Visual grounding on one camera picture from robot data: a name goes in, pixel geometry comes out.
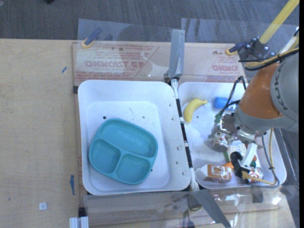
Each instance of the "white tray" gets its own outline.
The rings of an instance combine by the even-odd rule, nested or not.
[[[93,195],[183,190],[190,171],[172,88],[162,82],[88,80],[78,89],[83,183]],[[158,153],[147,179],[128,185],[98,173],[88,150],[99,126],[120,118],[151,132]]]
[[[193,119],[190,123],[185,122],[185,130],[189,143],[190,153],[192,157],[193,168],[202,167],[207,163],[222,165],[226,163],[224,154],[216,152],[210,149],[206,141],[208,135],[211,133],[211,129],[214,124],[215,114],[219,110],[212,107],[213,99],[215,97],[228,98],[232,89],[232,83],[202,83],[202,82],[186,82],[179,86],[179,96],[181,102],[182,111],[184,111],[186,105],[193,99],[198,98],[201,100],[207,100],[208,103],[200,106],[193,115]],[[237,84],[233,99],[241,99],[244,93],[242,84]],[[269,133],[265,135],[266,149],[268,150]],[[258,144],[262,144],[261,139],[256,139]],[[273,136],[272,141],[272,154],[275,166],[275,172],[283,183],[286,179],[286,169],[284,162],[278,148],[276,138]],[[264,150],[257,150],[257,157],[259,160],[260,167],[263,171],[263,179],[273,182],[274,177],[272,172],[268,169],[268,163],[265,158]],[[211,181],[200,180],[196,177],[197,182],[208,189],[222,189],[222,188],[236,188],[236,187],[247,187],[247,185],[239,178],[232,174],[232,180],[228,183],[216,183]]]

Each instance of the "wooden surface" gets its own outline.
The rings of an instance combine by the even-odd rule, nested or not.
[[[69,218],[78,216],[72,43],[0,39],[1,228],[68,227]],[[294,227],[285,197],[279,198],[275,208],[256,206],[253,212],[228,212],[227,218],[239,221],[235,227]],[[47,210],[39,210],[42,202]],[[176,220],[153,222],[129,227],[180,227]]]

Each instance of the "blue mark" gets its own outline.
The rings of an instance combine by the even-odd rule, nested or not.
[[[74,176],[73,176],[73,175],[71,175],[70,184],[71,184],[71,188],[72,188],[72,193],[73,193],[73,195],[75,195],[75,190],[74,190]]]

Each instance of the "dark floor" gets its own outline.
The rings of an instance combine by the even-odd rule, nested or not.
[[[289,0],[0,0],[0,38],[77,39],[80,19],[184,29],[187,42],[260,36]],[[269,41],[277,52],[299,26],[299,6]],[[282,130],[290,165],[283,188],[299,227],[299,133]]]

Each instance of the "gray floor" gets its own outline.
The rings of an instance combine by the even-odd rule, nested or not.
[[[0,0],[0,38],[77,39],[80,19],[184,29],[188,42],[238,43],[261,33],[288,0]],[[299,6],[269,41],[277,52],[299,26]],[[282,130],[290,173],[282,189],[299,227],[299,133]]]

